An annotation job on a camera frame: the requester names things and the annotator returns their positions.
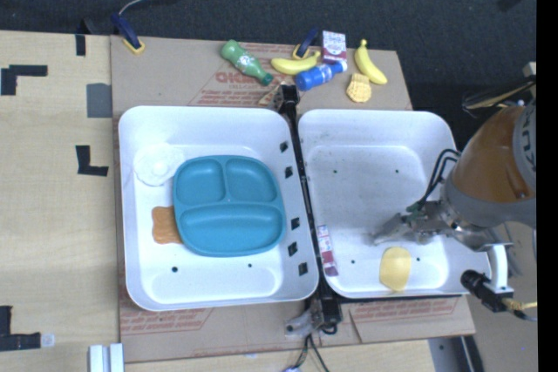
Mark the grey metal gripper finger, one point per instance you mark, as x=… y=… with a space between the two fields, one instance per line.
x=389 y=231
x=422 y=237

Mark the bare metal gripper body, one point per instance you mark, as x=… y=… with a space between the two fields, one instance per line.
x=440 y=222

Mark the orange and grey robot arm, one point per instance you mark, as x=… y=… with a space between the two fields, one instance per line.
x=488 y=170

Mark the yellow oval chip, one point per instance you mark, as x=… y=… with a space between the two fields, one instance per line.
x=395 y=269

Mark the white plastic tray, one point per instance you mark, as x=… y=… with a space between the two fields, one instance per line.
x=366 y=187
x=209 y=283

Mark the red and white packet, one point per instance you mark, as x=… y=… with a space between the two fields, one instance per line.
x=327 y=250

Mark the yellow waffle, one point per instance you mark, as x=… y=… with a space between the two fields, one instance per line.
x=359 y=89

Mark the blue divided plate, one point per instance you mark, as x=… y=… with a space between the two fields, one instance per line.
x=229 y=209

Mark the yellow banana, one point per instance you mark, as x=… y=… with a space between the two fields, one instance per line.
x=368 y=65
x=294 y=65

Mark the blue bottle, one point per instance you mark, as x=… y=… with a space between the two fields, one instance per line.
x=316 y=77

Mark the tan pizza slice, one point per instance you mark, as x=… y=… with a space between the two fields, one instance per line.
x=271 y=97

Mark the red and white carton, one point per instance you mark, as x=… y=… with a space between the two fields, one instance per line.
x=334 y=47

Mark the green bottle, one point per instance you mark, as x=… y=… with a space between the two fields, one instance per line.
x=244 y=61

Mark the orange toast slice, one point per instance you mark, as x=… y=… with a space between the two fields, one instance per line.
x=163 y=226

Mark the white fried egg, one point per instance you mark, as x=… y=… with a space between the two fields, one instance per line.
x=157 y=165

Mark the brown cardboard board red print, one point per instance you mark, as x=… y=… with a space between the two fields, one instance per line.
x=174 y=74

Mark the black cylinder on white bracket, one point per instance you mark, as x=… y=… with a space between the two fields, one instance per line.
x=488 y=286

